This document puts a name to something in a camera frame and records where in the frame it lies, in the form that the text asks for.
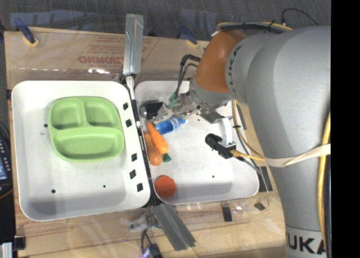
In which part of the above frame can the orange carrot with green stem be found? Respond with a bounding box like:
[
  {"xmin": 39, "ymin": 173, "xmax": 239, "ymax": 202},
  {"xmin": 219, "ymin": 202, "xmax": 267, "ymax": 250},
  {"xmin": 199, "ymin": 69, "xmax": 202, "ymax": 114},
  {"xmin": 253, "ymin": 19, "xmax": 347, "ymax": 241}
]
[{"xmin": 146, "ymin": 121, "xmax": 173, "ymax": 164}]

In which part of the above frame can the green divided plate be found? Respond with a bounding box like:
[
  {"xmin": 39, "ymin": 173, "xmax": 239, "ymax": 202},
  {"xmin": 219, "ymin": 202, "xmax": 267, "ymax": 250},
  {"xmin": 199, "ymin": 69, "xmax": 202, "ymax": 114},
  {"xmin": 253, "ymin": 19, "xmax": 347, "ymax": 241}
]
[{"xmin": 48, "ymin": 96, "xmax": 125, "ymax": 164}]

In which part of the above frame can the white plastic tray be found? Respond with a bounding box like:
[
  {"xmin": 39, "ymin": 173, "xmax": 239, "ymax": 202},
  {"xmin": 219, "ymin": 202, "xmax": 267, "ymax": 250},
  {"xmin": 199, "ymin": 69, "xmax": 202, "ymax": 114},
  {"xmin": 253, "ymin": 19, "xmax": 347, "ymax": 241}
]
[
  {"xmin": 11, "ymin": 80, "xmax": 151, "ymax": 222},
  {"xmin": 134, "ymin": 80, "xmax": 260, "ymax": 206}
]

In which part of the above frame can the black and silver can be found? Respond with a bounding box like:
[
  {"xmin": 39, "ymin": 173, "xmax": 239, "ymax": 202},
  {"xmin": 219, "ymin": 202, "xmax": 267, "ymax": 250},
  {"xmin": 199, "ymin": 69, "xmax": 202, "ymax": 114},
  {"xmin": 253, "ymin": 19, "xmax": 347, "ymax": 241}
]
[{"xmin": 139, "ymin": 100, "xmax": 164, "ymax": 120}]

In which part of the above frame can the orange round fruit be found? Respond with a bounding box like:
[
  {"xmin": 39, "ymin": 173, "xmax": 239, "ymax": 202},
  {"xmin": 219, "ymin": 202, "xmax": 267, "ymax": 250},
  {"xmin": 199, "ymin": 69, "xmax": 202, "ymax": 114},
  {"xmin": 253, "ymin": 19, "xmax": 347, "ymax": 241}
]
[{"xmin": 154, "ymin": 175, "xmax": 177, "ymax": 199}]

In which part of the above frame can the brown cardboard board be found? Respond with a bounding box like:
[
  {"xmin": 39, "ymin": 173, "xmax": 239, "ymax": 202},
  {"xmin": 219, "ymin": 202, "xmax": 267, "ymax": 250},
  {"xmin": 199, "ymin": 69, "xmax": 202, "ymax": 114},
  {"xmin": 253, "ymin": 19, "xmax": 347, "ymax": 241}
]
[{"xmin": 3, "ymin": 26, "xmax": 288, "ymax": 258}]

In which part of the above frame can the black cylinder on white bracket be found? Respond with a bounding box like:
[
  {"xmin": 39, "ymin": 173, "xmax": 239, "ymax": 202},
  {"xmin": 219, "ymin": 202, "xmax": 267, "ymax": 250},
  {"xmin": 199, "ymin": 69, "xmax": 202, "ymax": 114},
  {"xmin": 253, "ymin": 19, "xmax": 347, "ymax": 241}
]
[{"xmin": 204, "ymin": 116, "xmax": 238, "ymax": 160}]

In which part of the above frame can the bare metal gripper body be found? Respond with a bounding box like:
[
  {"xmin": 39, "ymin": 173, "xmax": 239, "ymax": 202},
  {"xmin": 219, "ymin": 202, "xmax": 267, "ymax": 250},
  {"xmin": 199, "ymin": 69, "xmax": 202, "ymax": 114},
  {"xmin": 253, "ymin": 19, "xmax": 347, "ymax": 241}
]
[{"xmin": 175, "ymin": 92, "xmax": 226, "ymax": 125}]

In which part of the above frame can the clear bottle with blue label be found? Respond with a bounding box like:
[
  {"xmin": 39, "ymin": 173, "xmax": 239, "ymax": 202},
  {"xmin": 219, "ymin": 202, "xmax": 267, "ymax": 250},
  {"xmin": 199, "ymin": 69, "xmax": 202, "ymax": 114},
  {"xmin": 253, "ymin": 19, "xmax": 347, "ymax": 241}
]
[{"xmin": 155, "ymin": 116, "xmax": 188, "ymax": 135}]

